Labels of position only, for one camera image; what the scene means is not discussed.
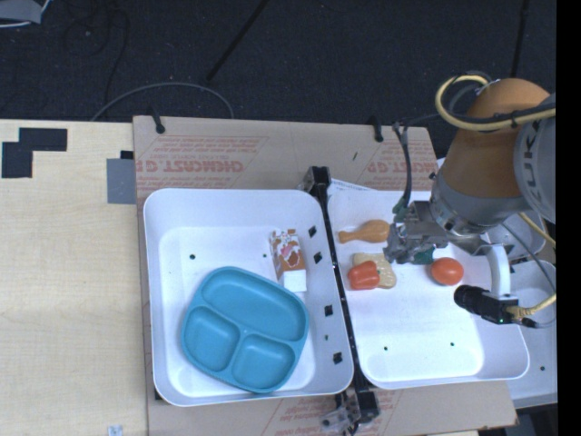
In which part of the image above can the white plastic tray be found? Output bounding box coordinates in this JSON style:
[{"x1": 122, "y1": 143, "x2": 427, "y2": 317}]
[
  {"x1": 143, "y1": 187, "x2": 355, "y2": 408},
  {"x1": 326, "y1": 188, "x2": 531, "y2": 391}
]

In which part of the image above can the tan chicken drumstick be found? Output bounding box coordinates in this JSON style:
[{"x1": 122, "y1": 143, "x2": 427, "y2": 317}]
[{"x1": 338, "y1": 219, "x2": 392, "y2": 245}]

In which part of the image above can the blue divided plate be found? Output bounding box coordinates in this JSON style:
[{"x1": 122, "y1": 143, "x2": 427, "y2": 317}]
[{"x1": 180, "y1": 265, "x2": 310, "y2": 395}]

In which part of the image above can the orange bell pepper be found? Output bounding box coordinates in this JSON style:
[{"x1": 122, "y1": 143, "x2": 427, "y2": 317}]
[{"x1": 348, "y1": 260, "x2": 381, "y2": 292}]

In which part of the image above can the brown cardboard board red print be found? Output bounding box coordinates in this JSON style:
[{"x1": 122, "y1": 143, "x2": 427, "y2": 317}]
[{"x1": 132, "y1": 114, "x2": 519, "y2": 436}]

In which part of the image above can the brown and white carton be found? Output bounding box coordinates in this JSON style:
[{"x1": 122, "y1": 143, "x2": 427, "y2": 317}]
[{"x1": 268, "y1": 227, "x2": 309, "y2": 293}]

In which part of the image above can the orange tomato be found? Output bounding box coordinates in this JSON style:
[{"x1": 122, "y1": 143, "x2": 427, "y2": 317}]
[{"x1": 429, "y1": 256, "x2": 465, "y2": 287}]

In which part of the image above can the beige bread slice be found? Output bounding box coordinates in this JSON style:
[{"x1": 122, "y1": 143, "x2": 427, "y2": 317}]
[{"x1": 352, "y1": 252, "x2": 398, "y2": 290}]

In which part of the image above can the thin black rod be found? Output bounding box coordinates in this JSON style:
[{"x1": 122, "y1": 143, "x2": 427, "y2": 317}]
[{"x1": 316, "y1": 183, "x2": 371, "y2": 399}]

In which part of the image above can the black cylinder on white bracket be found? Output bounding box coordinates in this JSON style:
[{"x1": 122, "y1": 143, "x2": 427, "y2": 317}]
[{"x1": 453, "y1": 241, "x2": 521, "y2": 326}]

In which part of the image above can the black block with thin wires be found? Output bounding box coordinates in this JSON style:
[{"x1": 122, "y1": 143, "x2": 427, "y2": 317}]
[{"x1": 352, "y1": 389, "x2": 380, "y2": 424}]

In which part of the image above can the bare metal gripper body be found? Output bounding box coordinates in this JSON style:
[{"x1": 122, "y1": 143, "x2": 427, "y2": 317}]
[{"x1": 397, "y1": 200, "x2": 486, "y2": 256}]

